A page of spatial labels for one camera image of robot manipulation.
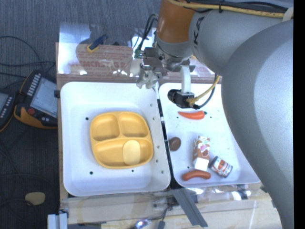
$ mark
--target white tray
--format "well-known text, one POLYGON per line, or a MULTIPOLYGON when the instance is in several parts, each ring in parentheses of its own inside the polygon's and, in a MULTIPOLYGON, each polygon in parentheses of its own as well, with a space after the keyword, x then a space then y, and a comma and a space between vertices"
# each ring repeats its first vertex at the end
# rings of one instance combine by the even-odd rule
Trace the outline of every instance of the white tray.
POLYGON ((61 89, 61 121, 63 182, 70 194, 150 192, 169 186, 171 175, 153 89, 139 89, 135 83, 67 83, 61 89), (143 116, 152 134, 150 162, 127 169, 108 169, 97 163, 90 123, 96 115, 109 111, 133 111, 143 116))
MULTIPOLYGON (((191 91, 195 96, 198 96, 210 86, 210 84, 192 84, 191 91)), ((167 138, 170 140, 174 136, 177 136, 182 142, 177 151, 170 152, 173 174, 177 183, 183 187, 199 188, 259 182, 259 178, 243 155, 225 118, 221 100, 221 85, 218 84, 216 86, 210 102, 200 109, 207 112, 202 120, 191 120, 180 116, 178 111, 194 112, 195 110, 181 109, 169 101, 167 93, 171 89, 181 89, 181 84, 165 83, 160 86, 159 95, 167 138), (211 139, 210 159, 214 156, 219 156, 233 165, 233 169, 228 177, 222 178, 208 168, 207 171, 211 173, 211 178, 208 180, 203 178, 192 178, 188 181, 182 180, 184 173, 194 170, 192 161, 193 141, 198 135, 203 135, 211 139)), ((202 104, 208 95, 196 104, 202 104)))

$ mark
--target soup can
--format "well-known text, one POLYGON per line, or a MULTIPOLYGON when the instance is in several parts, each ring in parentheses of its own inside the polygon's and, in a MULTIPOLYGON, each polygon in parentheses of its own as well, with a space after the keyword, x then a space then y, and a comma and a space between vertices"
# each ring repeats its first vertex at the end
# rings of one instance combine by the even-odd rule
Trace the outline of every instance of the soup can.
POLYGON ((221 177, 226 178, 232 171, 233 166, 220 157, 215 156, 214 159, 210 162, 209 168, 215 171, 221 177))

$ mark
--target toy hot dog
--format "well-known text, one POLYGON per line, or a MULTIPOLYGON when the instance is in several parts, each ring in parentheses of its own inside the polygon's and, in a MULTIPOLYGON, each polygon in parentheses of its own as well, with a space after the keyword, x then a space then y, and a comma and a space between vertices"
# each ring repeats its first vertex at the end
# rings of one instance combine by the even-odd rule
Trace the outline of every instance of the toy hot dog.
POLYGON ((195 178, 195 177, 200 177, 203 179, 210 179, 211 174, 209 172, 202 171, 202 170, 193 170, 193 171, 189 171, 189 172, 183 174, 182 179, 184 181, 187 181, 187 180, 195 178))

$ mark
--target small carton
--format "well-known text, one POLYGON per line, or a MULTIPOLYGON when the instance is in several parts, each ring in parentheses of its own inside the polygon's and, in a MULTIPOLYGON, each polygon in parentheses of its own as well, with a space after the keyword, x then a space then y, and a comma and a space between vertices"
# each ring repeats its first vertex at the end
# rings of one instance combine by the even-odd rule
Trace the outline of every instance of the small carton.
POLYGON ((193 164, 198 170, 207 171, 210 160, 210 138, 198 136, 194 141, 193 164))

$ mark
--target yellow plate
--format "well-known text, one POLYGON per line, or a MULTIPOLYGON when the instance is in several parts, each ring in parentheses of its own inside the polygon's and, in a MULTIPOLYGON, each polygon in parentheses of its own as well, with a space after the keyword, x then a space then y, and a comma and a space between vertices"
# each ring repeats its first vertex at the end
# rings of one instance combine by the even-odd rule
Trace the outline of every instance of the yellow plate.
POLYGON ((153 140, 145 119, 134 112, 114 111, 97 115, 90 125, 96 161, 106 168, 141 166, 153 157, 153 140))

